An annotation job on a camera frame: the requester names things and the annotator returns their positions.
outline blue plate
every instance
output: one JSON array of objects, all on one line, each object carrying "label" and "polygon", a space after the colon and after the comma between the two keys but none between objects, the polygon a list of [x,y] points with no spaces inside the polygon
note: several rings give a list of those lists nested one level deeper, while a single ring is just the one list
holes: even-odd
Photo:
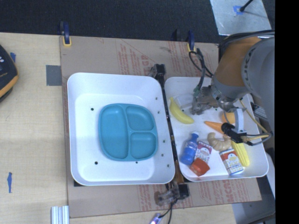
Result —
[{"label": "blue plate", "polygon": [[106,105],[99,116],[99,137],[105,155],[117,161],[145,160],[158,148],[155,119],[140,105]]}]

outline wooden table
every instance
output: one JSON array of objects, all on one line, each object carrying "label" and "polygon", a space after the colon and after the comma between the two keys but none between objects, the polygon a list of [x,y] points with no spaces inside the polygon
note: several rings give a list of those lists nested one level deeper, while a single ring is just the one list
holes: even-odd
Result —
[{"label": "wooden table", "polygon": [[[0,223],[49,224],[68,205],[61,86],[47,86],[46,65],[60,65],[59,36],[0,33],[16,54],[20,78],[0,103]],[[9,192],[7,177],[12,173]],[[71,224],[149,223],[155,211],[71,218]],[[161,224],[168,222],[168,216]],[[233,224],[231,204],[175,209],[171,224]]]}]

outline corn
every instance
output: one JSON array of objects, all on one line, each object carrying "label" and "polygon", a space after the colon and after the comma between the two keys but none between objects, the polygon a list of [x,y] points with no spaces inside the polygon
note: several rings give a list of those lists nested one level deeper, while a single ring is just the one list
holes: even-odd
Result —
[{"label": "corn", "polygon": [[237,156],[242,164],[243,167],[247,167],[250,164],[250,160],[245,149],[244,143],[235,143],[232,141],[232,147],[237,153]]}]

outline cardboard sheet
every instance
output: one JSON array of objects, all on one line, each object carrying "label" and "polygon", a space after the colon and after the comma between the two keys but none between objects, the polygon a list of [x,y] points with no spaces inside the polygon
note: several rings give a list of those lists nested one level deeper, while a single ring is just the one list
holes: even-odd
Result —
[{"label": "cardboard sheet", "polygon": [[[67,166],[69,214],[71,218],[129,212],[165,210],[155,203],[156,192],[165,185],[80,186],[74,182],[70,168],[67,80],[76,72],[123,75],[148,75],[154,64],[165,64],[169,77],[199,77],[188,56],[186,42],[144,41],[96,37],[71,37],[66,47],[60,38],[64,106],[64,135]],[[218,65],[217,44],[195,43],[204,55],[205,64],[214,73]],[[200,63],[193,56],[195,63]],[[256,178],[189,182],[190,196],[173,208],[188,208],[228,203],[260,201]]]}]

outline ginger root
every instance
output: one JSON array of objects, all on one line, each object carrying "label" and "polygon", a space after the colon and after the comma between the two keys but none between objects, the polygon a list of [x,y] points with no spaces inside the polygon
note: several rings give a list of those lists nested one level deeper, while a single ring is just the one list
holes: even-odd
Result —
[{"label": "ginger root", "polygon": [[232,141],[229,136],[226,134],[223,135],[224,140],[219,140],[215,138],[215,133],[209,133],[207,135],[207,140],[210,144],[210,146],[213,147],[213,149],[217,151],[224,151],[230,148]]}]

